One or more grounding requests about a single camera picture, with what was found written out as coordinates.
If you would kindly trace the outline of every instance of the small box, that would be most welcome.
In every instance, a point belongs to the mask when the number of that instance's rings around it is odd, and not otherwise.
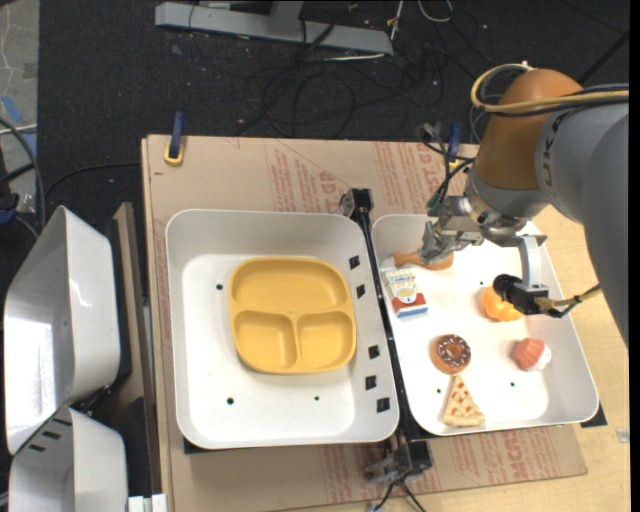
[[[388,270],[383,282],[398,318],[426,313],[429,309],[410,269]]]

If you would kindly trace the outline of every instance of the concrete floor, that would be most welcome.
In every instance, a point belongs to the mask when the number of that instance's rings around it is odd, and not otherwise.
[[[40,0],[15,0],[0,7],[0,115],[17,127],[37,123],[38,106],[38,23]],[[25,133],[34,153],[36,134]],[[13,136],[0,136],[7,171],[29,162]],[[29,211],[35,191],[33,173],[11,184],[21,197],[19,210]]]

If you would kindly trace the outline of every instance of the table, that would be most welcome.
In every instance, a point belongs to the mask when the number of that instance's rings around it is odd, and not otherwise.
[[[181,166],[163,161],[165,135],[142,142],[145,225],[148,236],[150,304],[156,379],[156,408],[163,491],[170,508],[178,512],[231,510],[236,506],[259,510],[309,510],[323,503],[309,482],[322,478],[313,467],[297,471],[295,480],[273,488],[269,468],[314,457],[313,447],[232,450],[219,454],[213,468],[205,455],[184,455],[172,404],[171,342],[167,337],[166,266],[162,260],[164,227],[177,211],[215,208],[253,211],[335,211],[346,189],[372,190],[374,212],[423,213],[424,202],[438,186],[442,171],[437,155],[411,143],[299,141],[188,137]],[[472,154],[474,147],[465,147]],[[452,183],[460,193],[462,182]],[[596,278],[586,251],[582,227],[547,208],[536,225],[548,235],[546,242],[565,295],[581,293]],[[418,497],[430,512],[437,511],[600,511],[630,509],[629,357],[602,296],[571,313],[589,363],[608,422],[604,426],[551,427],[572,429],[587,472],[570,478],[434,492]],[[207,486],[228,478],[228,493],[211,501]],[[236,494],[229,485],[237,483]],[[361,512],[362,502],[333,503],[317,512]],[[404,498],[393,498],[387,512],[415,510]]]

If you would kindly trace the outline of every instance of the black floor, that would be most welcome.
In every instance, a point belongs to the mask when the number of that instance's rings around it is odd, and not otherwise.
[[[395,56],[348,62],[324,62],[345,53],[312,44],[156,28],[159,3],[41,0],[38,163],[47,215],[65,205],[101,228],[132,202],[141,248],[140,140],[170,133],[176,110],[187,135],[414,140],[421,123],[441,123],[446,135],[458,122],[463,141],[477,142],[469,91],[497,64],[526,60],[585,86],[629,82],[629,0],[456,0],[440,23],[405,2]],[[306,2],[303,15],[389,30],[398,2],[358,2],[346,13],[348,5]],[[434,18],[449,14],[445,2],[422,5]],[[57,181],[91,166],[100,167]],[[20,225],[0,229],[0,303],[31,244]]]

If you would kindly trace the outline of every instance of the yellow plate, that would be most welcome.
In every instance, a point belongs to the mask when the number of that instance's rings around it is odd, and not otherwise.
[[[326,372],[355,353],[349,285],[324,261],[266,257],[243,262],[231,275],[229,311],[238,355],[254,370]]]

